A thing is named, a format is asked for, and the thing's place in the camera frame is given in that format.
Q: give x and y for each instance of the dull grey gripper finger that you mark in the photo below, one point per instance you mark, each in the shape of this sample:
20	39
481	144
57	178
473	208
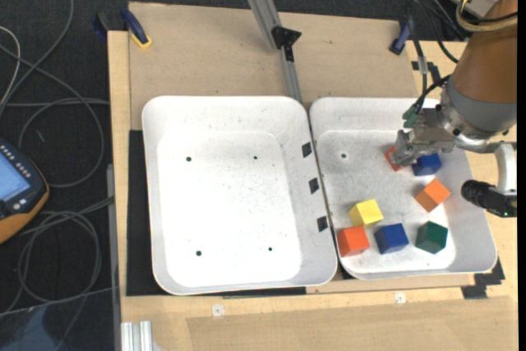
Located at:
417	157
402	148

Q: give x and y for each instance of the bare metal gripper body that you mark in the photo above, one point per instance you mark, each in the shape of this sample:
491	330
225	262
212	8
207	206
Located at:
435	129

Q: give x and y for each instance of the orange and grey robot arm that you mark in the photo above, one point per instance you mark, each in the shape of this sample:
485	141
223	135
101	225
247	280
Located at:
485	66

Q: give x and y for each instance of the blue cube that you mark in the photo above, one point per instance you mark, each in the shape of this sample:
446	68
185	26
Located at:
429	165
391	239

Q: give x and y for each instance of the red cube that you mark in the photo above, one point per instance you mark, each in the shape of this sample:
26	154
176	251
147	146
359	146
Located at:
352	241
390	159

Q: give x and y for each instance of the orange cube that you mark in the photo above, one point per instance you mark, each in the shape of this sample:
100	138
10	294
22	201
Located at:
432	194

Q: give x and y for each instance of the white plastic tray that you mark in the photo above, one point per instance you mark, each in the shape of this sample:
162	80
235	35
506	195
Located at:
230	201
370	176

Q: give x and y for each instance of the yellow cube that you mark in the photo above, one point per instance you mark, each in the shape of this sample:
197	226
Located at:
365	213

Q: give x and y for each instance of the green cube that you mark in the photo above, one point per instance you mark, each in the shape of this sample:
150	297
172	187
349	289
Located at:
430	237

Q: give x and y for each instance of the brown cardboard board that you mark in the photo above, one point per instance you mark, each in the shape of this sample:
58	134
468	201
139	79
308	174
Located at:
205	53

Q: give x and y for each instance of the black cylinder on white bracket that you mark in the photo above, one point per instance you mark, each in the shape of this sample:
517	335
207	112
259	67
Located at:
487	195

